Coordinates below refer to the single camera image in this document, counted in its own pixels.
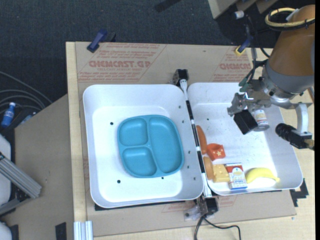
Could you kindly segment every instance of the white tray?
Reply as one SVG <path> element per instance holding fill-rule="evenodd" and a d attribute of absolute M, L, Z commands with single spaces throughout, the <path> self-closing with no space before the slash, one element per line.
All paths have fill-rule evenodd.
<path fill-rule="evenodd" d="M 91 85 L 83 93 L 90 191 L 103 208 L 193 200 L 203 192 L 192 126 L 183 92 L 171 84 Z M 119 124 L 131 117 L 170 118 L 180 134 L 184 164 L 171 175 L 137 178 L 125 170 L 117 143 Z"/>
<path fill-rule="evenodd" d="M 218 195 L 298 188 L 303 175 L 293 146 L 275 132 L 276 126 L 284 122 L 279 107 L 272 105 L 264 109 L 269 129 L 243 135 L 227 113 L 236 92 L 239 92 L 238 83 L 193 83 L 188 88 L 195 124 L 201 126 L 207 144 L 217 143 L 224 147 L 225 158 L 216 159 L 213 164 L 242 163 L 245 173 L 252 168 L 266 167 L 280 181 L 275 183 L 270 178 L 259 178 L 246 189 L 230 190 L 228 183 L 208 180 L 209 187 Z"/>

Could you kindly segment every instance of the yellow cable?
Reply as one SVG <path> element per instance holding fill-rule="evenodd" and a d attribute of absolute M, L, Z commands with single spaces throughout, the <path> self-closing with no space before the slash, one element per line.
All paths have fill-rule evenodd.
<path fill-rule="evenodd" d="M 315 18 L 309 18 L 306 20 L 300 20 L 300 21 L 295 21 L 295 22 L 286 22 L 286 23 L 276 23 L 276 22 L 272 22 L 270 21 L 270 17 L 272 17 L 273 15 L 282 13 L 282 12 L 289 12 L 292 13 L 294 12 L 296 9 L 293 8 L 280 8 L 280 9 L 275 9 L 273 11 L 271 11 L 267 16 L 265 16 L 265 23 L 270 26 L 270 27 L 274 27 L 274 28 L 292 28 L 292 27 L 296 27 L 296 26 L 301 26 L 301 25 L 305 25 L 311 21 L 313 21 Z"/>

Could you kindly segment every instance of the red toy object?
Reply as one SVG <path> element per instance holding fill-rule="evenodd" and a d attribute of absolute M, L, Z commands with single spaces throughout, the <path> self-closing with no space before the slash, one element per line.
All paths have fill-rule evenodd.
<path fill-rule="evenodd" d="M 223 145 L 211 143 L 206 147 L 206 153 L 213 161 L 219 158 L 225 158 L 226 153 Z"/>

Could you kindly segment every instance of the black bracket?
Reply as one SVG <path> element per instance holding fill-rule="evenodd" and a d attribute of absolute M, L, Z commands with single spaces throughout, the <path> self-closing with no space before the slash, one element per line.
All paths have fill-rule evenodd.
<path fill-rule="evenodd" d="M 291 198 L 292 198 L 294 207 L 298 207 L 298 199 L 302 199 L 302 198 L 305 199 L 309 195 L 305 179 L 303 179 L 303 182 L 300 186 L 300 191 L 290 189 L 290 193 L 291 193 Z"/>

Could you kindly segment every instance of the toy banana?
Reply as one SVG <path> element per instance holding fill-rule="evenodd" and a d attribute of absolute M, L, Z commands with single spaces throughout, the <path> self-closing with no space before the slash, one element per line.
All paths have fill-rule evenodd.
<path fill-rule="evenodd" d="M 269 168 L 264 168 L 264 167 L 253 168 L 249 170 L 245 175 L 245 179 L 247 183 L 251 183 L 256 178 L 261 178 L 261 177 L 274 179 L 276 182 L 280 181 L 280 178 L 274 176 L 274 174 Z"/>

